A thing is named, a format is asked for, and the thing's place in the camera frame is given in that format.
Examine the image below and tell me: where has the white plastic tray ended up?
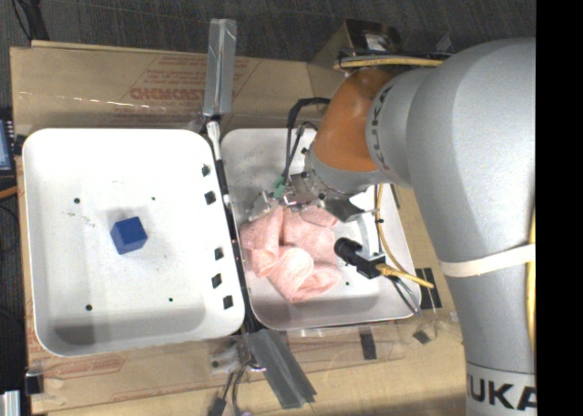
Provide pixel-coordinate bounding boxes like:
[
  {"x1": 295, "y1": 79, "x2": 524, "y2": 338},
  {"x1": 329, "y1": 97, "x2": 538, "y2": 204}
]
[
  {"x1": 220, "y1": 127, "x2": 423, "y2": 332},
  {"x1": 21, "y1": 127, "x2": 247, "y2": 358}
]

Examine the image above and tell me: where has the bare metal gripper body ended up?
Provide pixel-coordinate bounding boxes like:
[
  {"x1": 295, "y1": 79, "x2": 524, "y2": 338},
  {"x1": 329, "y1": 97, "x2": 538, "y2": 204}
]
[{"x1": 271, "y1": 171, "x2": 330, "y2": 212}]

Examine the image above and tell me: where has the thin black and white rod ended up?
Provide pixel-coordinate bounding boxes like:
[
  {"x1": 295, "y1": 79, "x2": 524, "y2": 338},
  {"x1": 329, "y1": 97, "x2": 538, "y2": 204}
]
[{"x1": 206, "y1": 119, "x2": 257, "y2": 334}]

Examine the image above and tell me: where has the blue cube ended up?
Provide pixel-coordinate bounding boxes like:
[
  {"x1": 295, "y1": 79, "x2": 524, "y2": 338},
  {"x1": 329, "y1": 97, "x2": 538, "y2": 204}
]
[{"x1": 109, "y1": 216, "x2": 149, "y2": 256}]

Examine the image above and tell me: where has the black cylinder on white bracket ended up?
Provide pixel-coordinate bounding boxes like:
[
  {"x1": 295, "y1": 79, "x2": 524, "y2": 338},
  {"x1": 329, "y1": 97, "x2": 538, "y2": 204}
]
[{"x1": 333, "y1": 212, "x2": 388, "y2": 280}]

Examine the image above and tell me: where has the pink cloth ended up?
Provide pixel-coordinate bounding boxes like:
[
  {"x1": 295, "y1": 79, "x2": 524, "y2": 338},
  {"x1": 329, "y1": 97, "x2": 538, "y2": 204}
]
[{"x1": 239, "y1": 205, "x2": 343, "y2": 304}]

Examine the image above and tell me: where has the brown cardboard board red print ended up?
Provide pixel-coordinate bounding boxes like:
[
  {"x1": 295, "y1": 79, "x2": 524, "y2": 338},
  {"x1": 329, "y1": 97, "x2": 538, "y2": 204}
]
[{"x1": 8, "y1": 39, "x2": 466, "y2": 416}]

